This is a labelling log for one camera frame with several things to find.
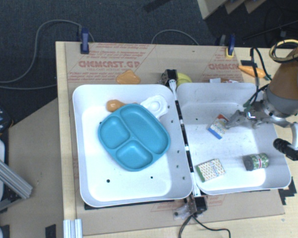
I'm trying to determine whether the orange toy biscuit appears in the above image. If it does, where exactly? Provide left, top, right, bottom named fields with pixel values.
left=115, top=69, right=142, bottom=85

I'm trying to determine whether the brown cardboard board red print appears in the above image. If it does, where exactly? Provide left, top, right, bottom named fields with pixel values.
left=64, top=42, right=286, bottom=237

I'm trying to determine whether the green small can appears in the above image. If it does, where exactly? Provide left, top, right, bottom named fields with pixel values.
left=242, top=152, right=270, bottom=171

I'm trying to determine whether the white and blue small carton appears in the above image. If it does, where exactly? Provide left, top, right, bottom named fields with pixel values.
left=206, top=113, right=230, bottom=140

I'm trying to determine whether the black cylinder on white bracket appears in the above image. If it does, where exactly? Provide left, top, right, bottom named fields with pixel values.
left=273, top=122, right=298, bottom=162

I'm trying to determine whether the orange toy chicken nugget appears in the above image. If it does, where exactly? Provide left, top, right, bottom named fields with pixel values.
left=106, top=99, right=125, bottom=113

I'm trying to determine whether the orange carrot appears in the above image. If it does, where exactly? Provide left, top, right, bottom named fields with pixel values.
left=238, top=64, right=267, bottom=78

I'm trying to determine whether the white toy fried egg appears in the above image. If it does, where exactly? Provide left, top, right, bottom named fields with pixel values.
left=140, top=94, right=169, bottom=120

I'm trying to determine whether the white plastic tray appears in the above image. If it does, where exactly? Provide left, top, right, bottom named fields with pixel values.
left=175, top=82, right=292, bottom=196
left=72, top=83, right=194, bottom=208

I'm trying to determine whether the yellow banana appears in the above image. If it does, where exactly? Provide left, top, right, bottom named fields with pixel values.
left=176, top=72, right=193, bottom=87

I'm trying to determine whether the thin black and white rod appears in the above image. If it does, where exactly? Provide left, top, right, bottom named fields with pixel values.
left=169, top=79, right=201, bottom=197

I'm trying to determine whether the green and white small carton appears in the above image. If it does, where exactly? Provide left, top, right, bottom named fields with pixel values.
left=194, top=158, right=226, bottom=183

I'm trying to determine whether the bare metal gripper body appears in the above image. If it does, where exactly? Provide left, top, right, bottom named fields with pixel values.
left=245, top=101, right=292, bottom=128

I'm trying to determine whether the blue divided plate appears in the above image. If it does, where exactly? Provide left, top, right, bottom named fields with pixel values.
left=97, top=103, right=171, bottom=172

